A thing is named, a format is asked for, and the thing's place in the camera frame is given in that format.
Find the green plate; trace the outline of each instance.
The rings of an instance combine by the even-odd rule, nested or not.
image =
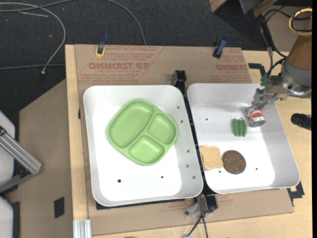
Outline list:
[[[142,99],[125,104],[107,128],[108,139],[118,151],[146,166],[160,161],[177,135],[175,121]]]

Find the blue clamp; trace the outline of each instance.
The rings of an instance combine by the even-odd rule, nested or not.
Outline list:
[[[96,48],[96,52],[95,55],[98,57],[103,57],[105,54],[105,44],[108,38],[108,33],[106,31],[103,31],[103,33],[101,34],[101,39],[100,39],[100,44],[99,46],[97,46]]]
[[[227,36],[221,36],[218,41],[217,41],[217,48],[215,49],[213,56],[215,58],[220,58],[221,54],[222,54],[222,49],[224,48],[224,46],[226,45],[226,43],[228,42],[228,37]]]

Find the can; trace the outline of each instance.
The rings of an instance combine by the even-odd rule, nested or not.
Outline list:
[[[252,107],[247,108],[246,114],[251,127],[258,127],[265,123],[263,114],[259,109]]]

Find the black floor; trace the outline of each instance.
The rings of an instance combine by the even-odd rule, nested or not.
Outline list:
[[[4,5],[20,2],[43,5],[60,0],[0,0]],[[221,35],[228,46],[264,50],[259,20],[250,11],[243,14],[238,0],[228,0],[212,13],[209,0],[113,0],[128,8],[139,20],[147,45],[213,46]],[[276,4],[312,7],[312,0],[280,0]],[[108,44],[143,45],[141,33],[131,15],[113,3],[77,0],[47,7],[66,28],[66,44],[98,44],[101,32],[109,32]],[[40,9],[30,13],[0,13],[0,110],[11,116],[65,78],[64,67],[1,70],[3,67],[44,64],[63,38],[60,23]],[[51,61],[64,64],[64,48]]]

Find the soda can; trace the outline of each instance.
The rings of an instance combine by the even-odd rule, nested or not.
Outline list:
[[[247,108],[246,114],[251,127],[258,127],[265,123],[263,114],[259,109],[252,107]]]

